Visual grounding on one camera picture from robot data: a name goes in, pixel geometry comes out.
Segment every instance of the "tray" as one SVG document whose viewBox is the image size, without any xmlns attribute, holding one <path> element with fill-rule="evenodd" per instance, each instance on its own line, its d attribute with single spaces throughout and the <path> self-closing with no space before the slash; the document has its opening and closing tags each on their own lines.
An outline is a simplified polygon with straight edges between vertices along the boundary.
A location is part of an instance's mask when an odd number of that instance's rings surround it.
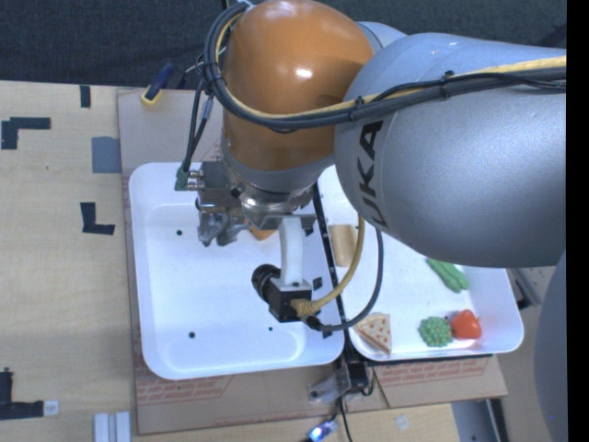
<svg viewBox="0 0 589 442">
<path fill-rule="evenodd" d="M 167 379 L 203 378 L 335 360 L 342 332 L 324 338 L 301 322 L 280 323 L 251 284 L 259 265 L 280 267 L 278 233 L 260 241 L 242 231 L 223 248 L 204 247 L 196 193 L 174 191 L 178 167 L 142 165 L 129 184 L 142 347 L 151 370 Z M 305 238 L 304 256 L 305 279 L 323 279 L 313 298 L 327 294 L 329 268 L 317 223 Z M 335 302 L 321 316 L 341 322 Z"/>
<path fill-rule="evenodd" d="M 357 214 L 347 201 L 335 168 L 318 182 L 328 226 L 357 225 Z M 504 269 L 458 266 L 467 276 L 469 290 L 459 294 L 446 288 L 425 262 L 425 257 L 396 239 L 383 235 L 383 284 L 373 312 L 390 314 L 392 352 L 386 355 L 350 331 L 352 344 L 374 361 L 416 360 L 506 353 L 524 338 L 524 326 Z M 348 319 L 356 316 L 372 294 L 376 279 L 375 229 L 366 223 L 363 256 L 354 278 L 341 295 Z M 347 271 L 336 267 L 341 279 Z M 453 317 L 469 308 L 479 318 L 482 335 L 477 340 L 454 339 L 446 347 L 428 347 L 418 333 L 422 319 Z"/>
</svg>

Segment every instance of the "white cable clip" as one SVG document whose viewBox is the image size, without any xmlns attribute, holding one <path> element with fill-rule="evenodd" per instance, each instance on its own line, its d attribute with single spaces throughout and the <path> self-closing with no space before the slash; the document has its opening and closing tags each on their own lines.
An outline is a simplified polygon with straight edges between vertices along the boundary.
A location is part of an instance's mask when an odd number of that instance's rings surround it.
<svg viewBox="0 0 589 442">
<path fill-rule="evenodd" d="M 249 11 L 249 10 L 251 10 L 251 9 L 252 9 L 252 8 L 255 6 L 255 5 L 254 5 L 254 4 L 252 4 L 252 3 L 251 3 L 249 0 L 237 0 L 237 2 L 238 2 L 239 4 L 240 4 L 240 3 L 242 3 L 242 2 L 245 2 L 245 3 L 247 3 L 247 4 L 248 4 L 248 9 L 246 9 L 246 11 Z"/>
</svg>

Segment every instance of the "cardboard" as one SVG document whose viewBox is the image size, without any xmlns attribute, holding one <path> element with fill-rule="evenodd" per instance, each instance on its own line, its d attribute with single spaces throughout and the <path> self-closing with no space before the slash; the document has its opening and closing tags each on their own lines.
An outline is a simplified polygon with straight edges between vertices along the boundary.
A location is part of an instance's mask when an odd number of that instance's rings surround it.
<svg viewBox="0 0 589 442">
<path fill-rule="evenodd" d="M 154 107 L 141 103 L 141 89 L 120 90 L 121 169 L 131 297 L 133 361 L 139 434 L 246 425 L 327 416 L 333 403 L 311 402 L 308 387 L 327 379 L 332 365 L 287 368 L 233 376 L 164 380 L 150 371 L 141 352 L 128 182 L 147 162 L 180 162 L 188 141 L 193 92 L 164 90 Z M 195 160 L 214 160 L 222 109 L 215 103 Z M 346 399 L 351 413 L 507 394 L 493 355 L 447 361 L 375 366 L 377 384 L 368 396 Z"/>
</svg>

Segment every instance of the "metal bracket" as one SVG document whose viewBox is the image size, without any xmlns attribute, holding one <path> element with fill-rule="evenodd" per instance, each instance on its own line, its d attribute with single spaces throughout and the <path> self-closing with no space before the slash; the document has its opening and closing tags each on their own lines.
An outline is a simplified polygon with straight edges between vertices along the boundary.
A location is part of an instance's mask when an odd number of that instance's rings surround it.
<svg viewBox="0 0 589 442">
<path fill-rule="evenodd" d="M 310 402 L 333 402 L 350 389 L 348 367 L 342 363 L 329 378 L 307 387 Z"/>
</svg>

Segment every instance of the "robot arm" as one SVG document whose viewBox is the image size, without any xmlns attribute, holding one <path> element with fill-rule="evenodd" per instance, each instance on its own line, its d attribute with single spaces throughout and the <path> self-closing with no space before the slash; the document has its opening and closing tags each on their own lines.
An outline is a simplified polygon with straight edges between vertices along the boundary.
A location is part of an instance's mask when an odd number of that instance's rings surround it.
<svg viewBox="0 0 589 442">
<path fill-rule="evenodd" d="M 225 107 L 221 210 L 241 205 L 228 224 L 277 228 L 335 164 L 359 214 L 423 255 L 555 264 L 566 52 L 391 31 L 374 54 L 358 24 L 309 0 L 239 4 L 213 24 L 202 72 Z"/>
</svg>

